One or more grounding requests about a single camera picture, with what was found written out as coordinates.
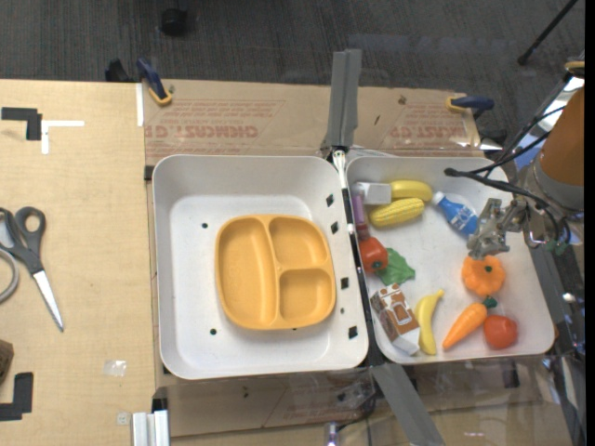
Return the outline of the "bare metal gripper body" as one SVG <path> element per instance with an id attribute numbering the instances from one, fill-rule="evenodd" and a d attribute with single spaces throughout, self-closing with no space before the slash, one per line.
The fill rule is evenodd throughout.
<path id="1" fill-rule="evenodd" d="M 530 205 L 523 198 L 513 198 L 503 204 L 499 198 L 489 198 L 478 218 L 477 233 L 482 236 L 521 232 L 529 217 Z"/>

